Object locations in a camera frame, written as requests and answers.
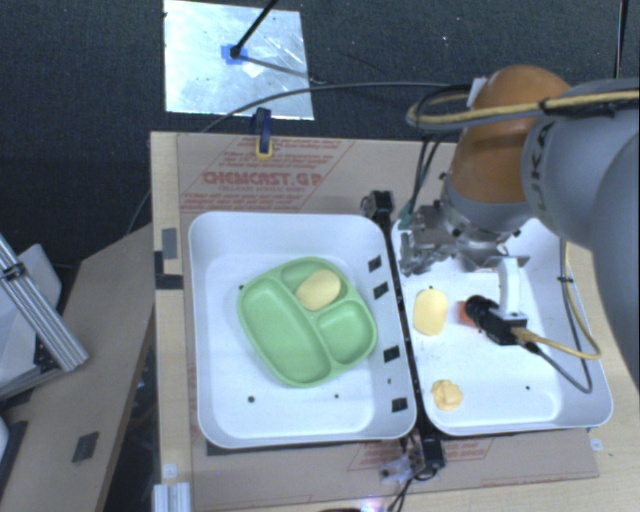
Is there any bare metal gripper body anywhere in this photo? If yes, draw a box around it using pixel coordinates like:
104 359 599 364
407 200 522 272

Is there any yellow oval toy bread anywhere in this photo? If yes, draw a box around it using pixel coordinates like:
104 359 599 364
412 287 449 337
294 268 343 313

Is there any thin black rod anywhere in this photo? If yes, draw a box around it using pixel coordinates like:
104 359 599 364
378 209 432 442

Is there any yellow lumpy toy food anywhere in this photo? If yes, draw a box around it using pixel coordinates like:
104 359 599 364
430 378 465 413

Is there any white plastic tray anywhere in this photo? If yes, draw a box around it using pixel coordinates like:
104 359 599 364
187 210 419 450
391 214 615 438

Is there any brown cardboard board red print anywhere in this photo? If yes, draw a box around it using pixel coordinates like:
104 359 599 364
174 132 601 512

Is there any green divided plate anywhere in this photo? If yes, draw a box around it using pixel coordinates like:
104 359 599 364
236 256 379 389

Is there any black block with thin wires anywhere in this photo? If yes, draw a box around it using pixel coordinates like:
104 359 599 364
419 434 446 474
361 189 396 219

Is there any black cylinder on white bracket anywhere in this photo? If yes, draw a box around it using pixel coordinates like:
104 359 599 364
462 254 531 347

